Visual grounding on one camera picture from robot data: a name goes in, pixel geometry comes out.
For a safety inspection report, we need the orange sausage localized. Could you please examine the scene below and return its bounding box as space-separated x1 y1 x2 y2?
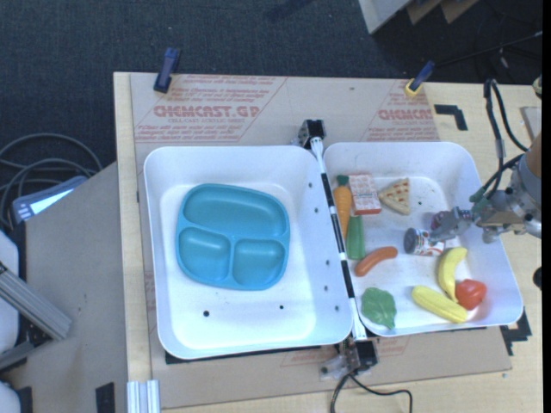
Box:
354 245 399 278

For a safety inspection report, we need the white plastic tray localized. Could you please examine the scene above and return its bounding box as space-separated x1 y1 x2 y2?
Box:
321 141 525 338
143 145 355 361

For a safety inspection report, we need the thin black and white rod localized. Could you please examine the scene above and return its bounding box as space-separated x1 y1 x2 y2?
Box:
310 137 368 341

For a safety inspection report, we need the green lettuce leaf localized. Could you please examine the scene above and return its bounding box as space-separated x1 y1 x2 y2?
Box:
360 287 398 331

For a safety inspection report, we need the orange carrot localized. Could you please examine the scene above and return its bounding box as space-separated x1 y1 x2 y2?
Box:
332 175 354 241

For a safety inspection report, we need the small red and white can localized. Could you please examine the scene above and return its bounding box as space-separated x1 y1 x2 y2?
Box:
403 227 446 258

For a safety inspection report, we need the red pepper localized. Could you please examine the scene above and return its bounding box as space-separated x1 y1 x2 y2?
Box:
455 278 488 311

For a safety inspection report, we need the yellow banana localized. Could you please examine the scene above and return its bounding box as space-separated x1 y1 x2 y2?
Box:
436 246 469 303

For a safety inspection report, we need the green bottle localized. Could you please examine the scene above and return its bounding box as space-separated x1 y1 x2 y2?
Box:
345 214 367 262

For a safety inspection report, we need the brown cardboard board red print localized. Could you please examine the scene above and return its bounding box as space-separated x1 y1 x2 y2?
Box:
128 73 514 410

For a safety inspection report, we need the orange and white carton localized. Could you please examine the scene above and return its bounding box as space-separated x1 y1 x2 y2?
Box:
347 173 383 216

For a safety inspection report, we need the yellow corn cob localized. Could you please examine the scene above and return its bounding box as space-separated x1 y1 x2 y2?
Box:
411 285 469 324

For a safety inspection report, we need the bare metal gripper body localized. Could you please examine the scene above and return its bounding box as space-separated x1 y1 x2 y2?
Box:
473 189 543 234

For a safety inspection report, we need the blue divided plate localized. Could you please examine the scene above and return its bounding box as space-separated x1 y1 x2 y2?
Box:
175 182 291 293

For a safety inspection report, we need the yellow pizza slice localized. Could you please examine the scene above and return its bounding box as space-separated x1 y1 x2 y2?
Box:
377 177 412 217

